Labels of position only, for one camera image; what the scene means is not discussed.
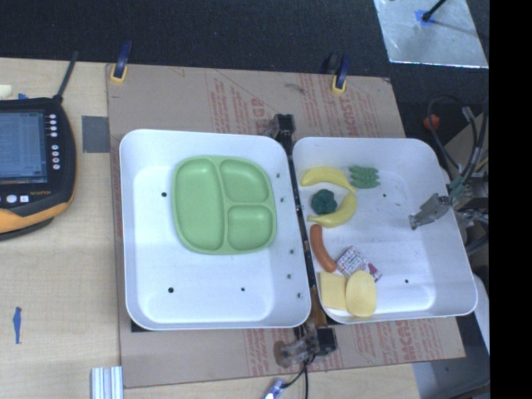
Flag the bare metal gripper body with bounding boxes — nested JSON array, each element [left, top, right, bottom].
[[450, 172, 490, 224]]

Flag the orange sausage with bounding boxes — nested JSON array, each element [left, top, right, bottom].
[[309, 224, 337, 273]]

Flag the thin black rod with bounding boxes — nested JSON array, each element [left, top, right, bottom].
[[278, 133, 322, 328]]

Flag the green pea pods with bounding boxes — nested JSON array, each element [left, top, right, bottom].
[[347, 165, 382, 190]]

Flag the black block with wires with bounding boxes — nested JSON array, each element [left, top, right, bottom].
[[268, 113, 297, 141], [317, 326, 338, 355]]

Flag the white plastic tray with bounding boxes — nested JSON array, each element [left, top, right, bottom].
[[119, 129, 313, 332], [292, 136, 479, 326]]

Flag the green broccoli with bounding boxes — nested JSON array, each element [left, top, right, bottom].
[[311, 188, 338, 216]]

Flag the yellow square slice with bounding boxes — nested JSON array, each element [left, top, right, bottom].
[[318, 271, 348, 312]]

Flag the green divided plate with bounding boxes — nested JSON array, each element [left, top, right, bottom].
[[171, 155, 278, 256]]

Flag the white and red packet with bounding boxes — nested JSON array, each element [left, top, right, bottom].
[[335, 246, 382, 283]]

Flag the brown cardboard board red print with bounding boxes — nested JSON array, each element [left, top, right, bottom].
[[106, 63, 466, 389]]

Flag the yellow banana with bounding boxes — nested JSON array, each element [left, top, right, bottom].
[[298, 166, 357, 195], [307, 191, 358, 229]]

